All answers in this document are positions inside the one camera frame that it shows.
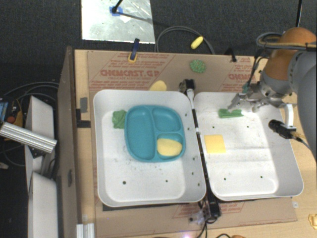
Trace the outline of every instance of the yellow square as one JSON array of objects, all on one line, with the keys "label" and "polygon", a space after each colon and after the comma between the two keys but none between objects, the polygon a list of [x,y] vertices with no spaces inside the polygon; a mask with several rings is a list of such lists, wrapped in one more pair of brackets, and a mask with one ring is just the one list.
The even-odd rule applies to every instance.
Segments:
[{"label": "yellow square", "polygon": [[207,153],[225,153],[226,148],[222,135],[205,135],[204,136]]}]

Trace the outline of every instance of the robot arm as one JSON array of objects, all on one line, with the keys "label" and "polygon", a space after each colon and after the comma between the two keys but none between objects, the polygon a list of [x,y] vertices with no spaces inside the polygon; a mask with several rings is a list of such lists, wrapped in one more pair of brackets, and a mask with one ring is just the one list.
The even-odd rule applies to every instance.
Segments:
[{"label": "robot arm", "polygon": [[291,28],[278,38],[277,43],[264,43],[263,47],[275,50],[259,82],[248,82],[245,91],[235,96],[228,109],[243,101],[250,102],[254,112],[264,105],[284,108],[287,104],[282,99],[295,92],[300,122],[316,159],[316,36],[301,27]]}]

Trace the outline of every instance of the white tray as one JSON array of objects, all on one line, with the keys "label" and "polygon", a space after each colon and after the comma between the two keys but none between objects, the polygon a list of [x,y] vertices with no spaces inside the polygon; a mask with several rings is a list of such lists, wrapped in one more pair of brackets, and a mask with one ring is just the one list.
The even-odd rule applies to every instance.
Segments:
[{"label": "white tray", "polygon": [[[282,120],[280,110],[261,107],[257,113],[220,119],[235,94],[199,93],[194,100],[211,189],[224,201],[295,196],[303,181],[290,141],[268,127]],[[223,136],[226,153],[208,154],[204,135]]]},{"label": "white tray", "polygon": [[[136,105],[174,109],[184,126],[186,150],[171,162],[144,163],[126,149],[124,130],[114,129],[112,113]],[[200,201],[206,183],[188,98],[179,92],[103,90],[94,97],[98,194],[111,207]]]}]

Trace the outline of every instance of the blue plate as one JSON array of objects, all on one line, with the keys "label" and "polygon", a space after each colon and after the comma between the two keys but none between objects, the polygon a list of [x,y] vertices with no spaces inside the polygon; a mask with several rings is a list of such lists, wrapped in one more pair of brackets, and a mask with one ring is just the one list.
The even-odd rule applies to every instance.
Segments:
[{"label": "blue plate", "polygon": [[[125,117],[124,136],[130,155],[144,162],[165,162],[180,158],[185,151],[185,135],[181,118],[173,109],[141,105],[131,108]],[[177,156],[164,156],[157,151],[157,140],[167,138],[183,146]]]}]

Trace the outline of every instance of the dark floor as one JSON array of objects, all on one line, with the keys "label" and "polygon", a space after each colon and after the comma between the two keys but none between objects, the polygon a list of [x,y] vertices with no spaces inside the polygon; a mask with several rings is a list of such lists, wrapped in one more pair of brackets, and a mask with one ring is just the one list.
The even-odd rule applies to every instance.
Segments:
[{"label": "dark floor", "polygon": [[[151,0],[155,36],[165,26],[183,25],[202,33],[217,54],[232,47],[251,56],[255,38],[294,27],[298,0]],[[316,34],[317,0],[303,0],[300,26]],[[161,52],[192,53],[192,35],[173,32]],[[131,44],[83,41],[80,0],[0,0],[0,94],[37,81],[59,81],[66,46],[76,49],[130,50]],[[143,44],[140,51],[153,50]],[[208,53],[201,46],[195,53]],[[17,97],[23,92],[16,92]],[[14,143],[6,143],[5,148]],[[19,150],[7,153],[23,163]],[[0,154],[0,162],[9,163]],[[0,170],[0,237],[26,237],[27,193],[24,169]]]}]

